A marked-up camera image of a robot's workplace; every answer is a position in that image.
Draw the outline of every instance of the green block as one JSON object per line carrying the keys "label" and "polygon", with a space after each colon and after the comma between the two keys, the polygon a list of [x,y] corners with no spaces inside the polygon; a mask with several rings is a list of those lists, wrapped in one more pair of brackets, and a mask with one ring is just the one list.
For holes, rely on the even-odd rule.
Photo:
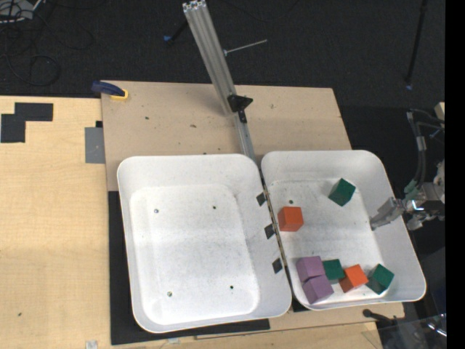
{"label": "green block", "polygon": [[386,269],[383,265],[378,264],[368,277],[366,286],[371,288],[377,294],[386,291],[394,278],[394,273]]}
{"label": "green block", "polygon": [[344,269],[341,266],[339,259],[323,261],[326,277],[331,281],[334,279],[344,278]]}
{"label": "green block", "polygon": [[330,200],[337,203],[339,206],[344,206],[355,192],[355,186],[341,178],[329,194]]}

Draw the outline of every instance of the black floor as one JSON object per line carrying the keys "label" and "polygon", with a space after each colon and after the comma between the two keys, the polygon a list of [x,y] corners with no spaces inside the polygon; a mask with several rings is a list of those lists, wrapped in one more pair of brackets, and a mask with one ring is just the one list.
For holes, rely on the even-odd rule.
{"label": "black floor", "polygon": [[[183,23],[186,1],[40,3],[32,20],[0,24],[0,94],[89,97],[102,79],[210,83],[189,28],[171,46],[163,40]],[[378,155],[402,195],[417,158],[405,112],[445,101],[445,0],[427,1],[412,88],[405,83],[421,3],[209,0],[209,10],[224,49],[267,40],[227,56],[235,84],[332,88],[352,148]],[[429,180],[445,155],[437,137],[427,139]],[[423,260],[445,246],[445,223],[411,236]]]}

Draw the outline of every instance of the blue object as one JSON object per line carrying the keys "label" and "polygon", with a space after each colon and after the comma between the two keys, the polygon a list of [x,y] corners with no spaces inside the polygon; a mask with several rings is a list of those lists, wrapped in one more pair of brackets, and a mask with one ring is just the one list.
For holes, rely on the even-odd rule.
{"label": "blue object", "polygon": [[95,80],[92,83],[91,90],[96,93],[105,93],[106,95],[112,96],[124,96],[126,93],[120,87],[116,85],[105,83],[104,81]]}

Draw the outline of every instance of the orange block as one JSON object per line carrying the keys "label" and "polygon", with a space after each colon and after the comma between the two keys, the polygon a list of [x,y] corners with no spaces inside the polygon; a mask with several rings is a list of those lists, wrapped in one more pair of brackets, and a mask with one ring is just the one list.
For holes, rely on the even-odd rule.
{"label": "orange block", "polygon": [[284,206],[278,213],[279,230],[298,231],[304,224],[299,206]]}
{"label": "orange block", "polygon": [[368,278],[360,267],[360,264],[344,269],[344,273],[346,276],[339,281],[344,293],[368,283]]}

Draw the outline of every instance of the black strip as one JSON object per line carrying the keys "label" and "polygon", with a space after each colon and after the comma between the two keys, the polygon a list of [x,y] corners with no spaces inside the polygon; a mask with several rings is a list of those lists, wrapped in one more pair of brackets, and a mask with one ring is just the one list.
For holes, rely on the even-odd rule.
{"label": "black strip", "polygon": [[264,233],[267,234],[267,239],[270,239],[273,234],[275,233],[275,229],[273,229],[273,224],[269,224],[265,229]]}
{"label": "black strip", "polygon": [[259,205],[262,206],[264,202],[267,201],[264,193],[261,193],[259,196],[256,197],[256,200],[259,202]]}
{"label": "black strip", "polygon": [[111,344],[129,344],[170,337],[226,334],[270,329],[268,319],[185,329],[166,334],[152,334],[142,329],[132,314],[131,290],[124,241],[123,218],[118,191],[108,193],[110,245],[110,335]]}
{"label": "black strip", "polygon": [[1,115],[0,143],[25,142],[26,122],[21,115],[4,113]]}
{"label": "black strip", "polygon": [[273,261],[273,270],[275,271],[275,274],[280,271],[283,268],[283,264],[281,263],[281,259],[277,258],[275,261]]}
{"label": "black strip", "polygon": [[15,114],[26,121],[52,121],[53,103],[15,103]]}

